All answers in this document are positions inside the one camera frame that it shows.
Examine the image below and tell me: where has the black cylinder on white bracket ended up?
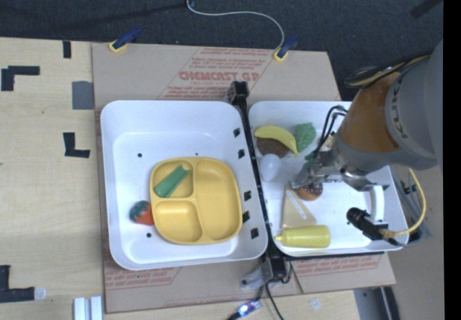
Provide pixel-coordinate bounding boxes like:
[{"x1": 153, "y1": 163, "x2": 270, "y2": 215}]
[{"x1": 346, "y1": 183, "x2": 390, "y2": 241}]

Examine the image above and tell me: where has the thin black rod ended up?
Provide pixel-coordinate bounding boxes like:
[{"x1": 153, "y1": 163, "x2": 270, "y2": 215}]
[{"x1": 238, "y1": 94, "x2": 279, "y2": 262}]

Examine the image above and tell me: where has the red strawberry with green top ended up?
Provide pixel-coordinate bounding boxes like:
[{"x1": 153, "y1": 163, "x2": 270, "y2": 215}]
[{"x1": 129, "y1": 200, "x2": 156, "y2": 227}]

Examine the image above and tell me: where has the brown round biscuit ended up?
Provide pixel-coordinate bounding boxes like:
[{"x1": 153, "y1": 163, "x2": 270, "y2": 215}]
[{"x1": 256, "y1": 137, "x2": 290, "y2": 159}]

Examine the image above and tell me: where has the black block with thin wires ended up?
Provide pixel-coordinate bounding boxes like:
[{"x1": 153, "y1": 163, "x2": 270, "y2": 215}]
[
  {"x1": 258, "y1": 252, "x2": 293, "y2": 284},
  {"x1": 228, "y1": 81, "x2": 251, "y2": 107}
]

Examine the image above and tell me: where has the yellow divided plate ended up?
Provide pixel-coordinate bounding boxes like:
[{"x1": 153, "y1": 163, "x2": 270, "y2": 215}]
[{"x1": 148, "y1": 156, "x2": 243, "y2": 245}]

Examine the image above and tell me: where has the yellow mustard bottle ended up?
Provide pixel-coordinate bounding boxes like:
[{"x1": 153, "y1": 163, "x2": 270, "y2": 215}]
[{"x1": 274, "y1": 224, "x2": 331, "y2": 249}]

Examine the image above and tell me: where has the brown doughnut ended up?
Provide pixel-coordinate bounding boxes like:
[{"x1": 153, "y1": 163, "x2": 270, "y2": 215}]
[{"x1": 296, "y1": 181, "x2": 324, "y2": 202}]

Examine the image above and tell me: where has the pale yellow pizza slice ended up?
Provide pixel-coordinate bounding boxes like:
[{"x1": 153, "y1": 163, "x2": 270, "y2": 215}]
[{"x1": 280, "y1": 183, "x2": 318, "y2": 231}]

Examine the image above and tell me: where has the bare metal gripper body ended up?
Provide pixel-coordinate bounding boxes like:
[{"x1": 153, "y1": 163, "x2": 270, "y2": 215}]
[{"x1": 306, "y1": 148, "x2": 362, "y2": 190}]

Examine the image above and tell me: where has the white plastic tray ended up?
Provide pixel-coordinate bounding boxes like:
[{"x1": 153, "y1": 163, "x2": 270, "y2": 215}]
[
  {"x1": 99, "y1": 99, "x2": 269, "y2": 272},
  {"x1": 248, "y1": 100, "x2": 411, "y2": 258}
]

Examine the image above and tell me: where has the brown cardboard board red print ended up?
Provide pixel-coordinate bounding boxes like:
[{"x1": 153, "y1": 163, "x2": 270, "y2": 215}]
[{"x1": 91, "y1": 42, "x2": 398, "y2": 314}]

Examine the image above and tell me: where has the white egg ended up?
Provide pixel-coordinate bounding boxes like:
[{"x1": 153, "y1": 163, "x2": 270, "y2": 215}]
[{"x1": 259, "y1": 153, "x2": 282, "y2": 183}]

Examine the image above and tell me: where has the yellow banana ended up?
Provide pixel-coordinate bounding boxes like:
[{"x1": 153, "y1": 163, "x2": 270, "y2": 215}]
[{"x1": 253, "y1": 125, "x2": 301, "y2": 159}]

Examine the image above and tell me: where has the green celery stick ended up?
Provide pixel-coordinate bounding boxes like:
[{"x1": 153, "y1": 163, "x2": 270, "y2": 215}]
[{"x1": 153, "y1": 164, "x2": 192, "y2": 199}]

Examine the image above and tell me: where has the green broccoli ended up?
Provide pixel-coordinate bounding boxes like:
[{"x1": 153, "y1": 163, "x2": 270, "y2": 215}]
[{"x1": 292, "y1": 122, "x2": 318, "y2": 154}]

